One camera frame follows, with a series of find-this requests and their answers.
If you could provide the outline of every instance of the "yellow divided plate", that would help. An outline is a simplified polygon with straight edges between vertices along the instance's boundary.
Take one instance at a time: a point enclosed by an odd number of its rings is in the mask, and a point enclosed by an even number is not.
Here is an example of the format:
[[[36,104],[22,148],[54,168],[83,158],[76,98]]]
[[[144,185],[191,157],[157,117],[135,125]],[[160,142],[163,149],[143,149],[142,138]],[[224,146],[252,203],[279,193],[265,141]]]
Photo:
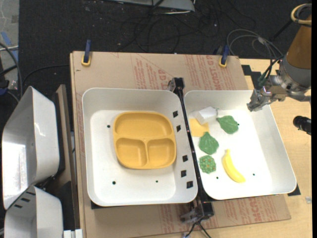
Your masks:
[[[160,169],[176,159],[176,141],[170,120],[156,112],[124,112],[113,124],[118,161],[131,169]]]

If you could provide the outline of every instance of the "toy banana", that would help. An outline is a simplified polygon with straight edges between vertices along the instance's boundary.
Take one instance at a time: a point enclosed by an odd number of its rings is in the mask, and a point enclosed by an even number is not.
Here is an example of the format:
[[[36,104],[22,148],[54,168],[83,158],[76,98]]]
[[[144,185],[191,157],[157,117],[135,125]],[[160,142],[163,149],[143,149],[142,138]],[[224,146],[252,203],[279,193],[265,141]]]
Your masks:
[[[234,167],[232,163],[232,159],[230,156],[230,150],[226,150],[226,154],[224,155],[222,159],[223,167],[226,171],[226,173],[229,175],[231,179],[233,179],[236,182],[245,182],[246,179],[240,172]]]

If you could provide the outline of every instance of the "cardboard sheet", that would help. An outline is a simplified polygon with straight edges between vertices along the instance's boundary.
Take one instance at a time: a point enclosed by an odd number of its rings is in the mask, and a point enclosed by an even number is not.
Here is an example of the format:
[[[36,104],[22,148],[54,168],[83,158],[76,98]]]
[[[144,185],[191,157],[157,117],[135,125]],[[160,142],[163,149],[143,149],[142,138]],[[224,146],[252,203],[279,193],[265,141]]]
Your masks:
[[[81,65],[84,52],[70,55],[76,139],[80,224],[86,238],[132,238],[187,232],[191,225],[180,216],[189,204],[122,206],[92,209],[87,193],[82,95],[93,87],[167,89],[173,77],[183,77],[185,91],[247,90],[237,57],[93,52],[89,67]],[[290,219],[283,195],[212,203],[215,215],[202,222],[206,229]]]

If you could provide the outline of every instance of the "white container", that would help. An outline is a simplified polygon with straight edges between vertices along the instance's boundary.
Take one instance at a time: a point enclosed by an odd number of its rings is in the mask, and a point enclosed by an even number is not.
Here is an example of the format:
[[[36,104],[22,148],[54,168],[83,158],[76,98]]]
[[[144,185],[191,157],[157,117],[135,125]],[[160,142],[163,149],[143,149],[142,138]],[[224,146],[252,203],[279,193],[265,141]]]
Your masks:
[[[55,105],[32,87],[2,133],[2,184],[5,209],[32,184],[55,175],[59,149]]]
[[[30,186],[5,214],[5,238],[61,238],[62,234],[60,200],[34,186]]]
[[[252,91],[190,91],[184,97],[188,119],[207,107],[218,109],[218,117],[233,116],[239,123],[234,134],[227,134],[213,120],[210,134],[219,142],[212,157],[216,171],[200,170],[206,193],[218,200],[290,193],[296,188],[296,178],[269,105],[250,112]],[[199,148],[199,137],[193,137],[197,160],[206,155]],[[233,181],[225,172],[222,158],[230,149],[232,162],[245,177],[244,183]]]
[[[164,90],[92,88],[84,93],[82,103],[87,186],[94,203],[145,205],[187,203],[195,199],[195,169],[181,103],[175,94]],[[118,162],[112,126],[114,119],[127,111],[158,112],[171,121],[177,149],[172,165],[134,170]]]

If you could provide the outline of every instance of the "gray floor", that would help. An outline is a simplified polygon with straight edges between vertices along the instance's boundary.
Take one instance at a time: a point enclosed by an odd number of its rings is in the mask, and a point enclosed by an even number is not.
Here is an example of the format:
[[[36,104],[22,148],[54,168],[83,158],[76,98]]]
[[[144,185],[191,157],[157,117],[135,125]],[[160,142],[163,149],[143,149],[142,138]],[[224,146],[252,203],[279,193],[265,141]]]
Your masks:
[[[0,0],[0,42],[8,47],[18,46],[19,36],[19,0]],[[18,50],[12,49],[18,59]],[[0,47],[0,57],[4,69],[14,65],[9,54]],[[17,81],[17,72],[13,70],[6,74],[10,81],[9,88],[14,89]]]

